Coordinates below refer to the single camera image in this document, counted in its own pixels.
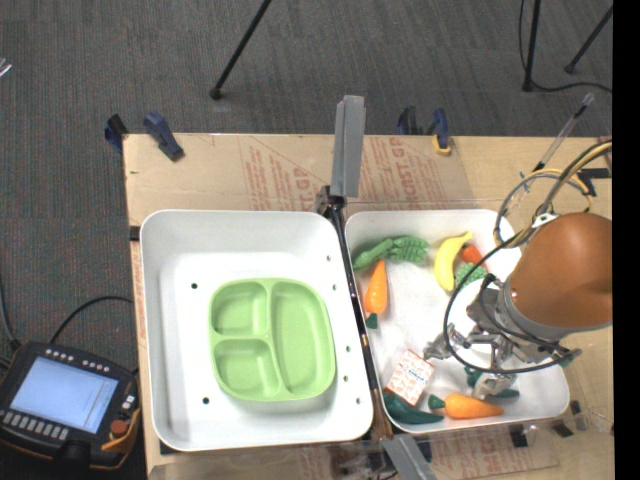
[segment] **wooden table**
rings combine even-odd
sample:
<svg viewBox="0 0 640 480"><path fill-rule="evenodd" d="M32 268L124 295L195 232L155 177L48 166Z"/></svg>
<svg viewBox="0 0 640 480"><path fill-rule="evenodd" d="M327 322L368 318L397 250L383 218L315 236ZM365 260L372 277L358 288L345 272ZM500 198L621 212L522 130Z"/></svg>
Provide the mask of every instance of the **wooden table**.
<svg viewBox="0 0 640 480"><path fill-rule="evenodd" d="M127 205L134 230L149 214L165 208L309 210L320 188L331 181L332 135L175 134L175 137L186 153L177 162L171 162L150 135L128 135L123 140ZM359 197L349 200L347 211L446 207L497 210L521 175L528 174L540 160L552 140L549 137L454 137L451 154L443 156L433 149L432 137L366 136ZM566 139L547 166L563 169L595 142L595 138ZM601 158L588 167L606 166L605 159ZM591 211L612 218L611 179L597 179L593 185L597 197ZM544 180L536 181L513 213L514 227L518 221L528 222L541 202L539 195L546 193L549 186ZM554 201L554 207L558 213L582 211L585 199L577 191L565 188ZM214 472L220 478L225 477L224 472L228 472L229 478L242 479L268 480L282 478L282 475L331 478L335 464L329 464L330 447L258 450L251 455L243 451L229 454L160 452L148 392L139 242L131 242L131 253L149 478L195 480L209 478ZM440 471L445 472L446 478L472 478L474 471L476 476L500 473L500 478L505 480L614 477L614 439L610 433L612 330L574 334L565 344L580 347L584 352L565 369L571 398L578 400L582 408L582 418L572 418L571 413L563 416L567 428L573 428L573 435L559 437L550 430L548 422L539 428L533 426L529 436L533 443L529 445L531 453L524 459L498 450L463 457L467 464L458 460L447 466L444 460L439 467L444 468ZM584 422L588 430L574 427ZM355 445L347 444L345 450Z"/></svg>

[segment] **black pole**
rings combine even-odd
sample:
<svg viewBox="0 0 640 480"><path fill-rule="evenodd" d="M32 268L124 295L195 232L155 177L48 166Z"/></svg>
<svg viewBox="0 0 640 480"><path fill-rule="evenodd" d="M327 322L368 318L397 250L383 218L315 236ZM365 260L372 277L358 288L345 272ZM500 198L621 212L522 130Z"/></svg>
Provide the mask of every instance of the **black pole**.
<svg viewBox="0 0 640 480"><path fill-rule="evenodd" d="M576 56L573 58L573 60L565 66L564 70L567 73L573 73L573 70L575 69L576 64L582 58L582 56L584 55L584 52L586 52L589 46L591 46L591 43L593 43L593 40L600 33L600 31L602 30L602 27L606 25L607 21L609 21L609 18L611 18L611 16L613 16L613 5L611 5L607 13L600 20L600 23L596 25L596 28L593 29L593 32L591 32L591 35L584 42L584 44L582 45L578 53L576 53Z"/></svg>
<svg viewBox="0 0 640 480"><path fill-rule="evenodd" d="M236 48L236 51L231 56L231 59L229 60L227 67L224 68L224 71L222 72L222 75L216 82L215 87L209 91L209 96L211 96L214 100L219 100L222 97L222 86L225 80L229 76L229 73L231 73L231 70L233 69L233 66L235 65L236 61L240 58L240 55L242 54L242 50L244 50L244 47L249 42L249 39L251 39L251 36L253 35L253 31L256 29L256 27L260 23L260 20L262 19L262 16L264 16L264 13L269 8L270 3L271 3L271 0L264 0L264 2L262 2L262 5L258 9L258 12L254 16L253 20L251 21L249 28L244 33L244 36L242 37L240 44Z"/></svg>
<svg viewBox="0 0 640 480"><path fill-rule="evenodd" d="M531 35L529 37L529 54L527 56L524 83L522 84L522 90L525 92L533 91L531 72L533 71L533 54L536 49L536 36L538 34L538 20L540 19L541 2L542 0L535 0L533 4L533 21L531 22Z"/></svg>

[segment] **carrot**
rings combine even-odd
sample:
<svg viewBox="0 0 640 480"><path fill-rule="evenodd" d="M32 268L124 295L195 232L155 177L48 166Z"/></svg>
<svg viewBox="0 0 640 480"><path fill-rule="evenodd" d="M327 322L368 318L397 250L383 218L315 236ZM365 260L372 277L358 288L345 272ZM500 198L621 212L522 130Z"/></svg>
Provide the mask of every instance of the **carrot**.
<svg viewBox="0 0 640 480"><path fill-rule="evenodd" d="M467 263L473 263L475 265L483 258L483 256L475 245L464 244L460 250L460 258Z"/></svg>
<svg viewBox="0 0 640 480"><path fill-rule="evenodd" d="M370 313L365 321L367 327L378 328L378 316L387 309L389 302L389 286L387 280L387 268L384 260L380 259L371 275L369 286L364 294L364 309Z"/></svg>
<svg viewBox="0 0 640 480"><path fill-rule="evenodd" d="M428 405L432 411L444 409L447 416L457 420L486 418L487 416L504 414L504 409L499 405L493 405L462 393L450 393L444 400L435 395L430 395Z"/></svg>

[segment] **banana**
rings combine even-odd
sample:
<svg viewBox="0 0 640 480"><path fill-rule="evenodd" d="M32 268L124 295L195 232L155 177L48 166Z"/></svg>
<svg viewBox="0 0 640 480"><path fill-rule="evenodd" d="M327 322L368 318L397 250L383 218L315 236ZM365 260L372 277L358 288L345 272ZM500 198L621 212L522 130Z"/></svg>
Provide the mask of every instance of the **banana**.
<svg viewBox="0 0 640 480"><path fill-rule="evenodd" d="M473 238L470 231L467 231L464 235L450 236L445 238L438 252L436 252L436 258L433 262L433 272L436 276L438 284L450 292L455 287L455 275L453 273L453 263L458 255L458 252L465 244Z"/></svg>

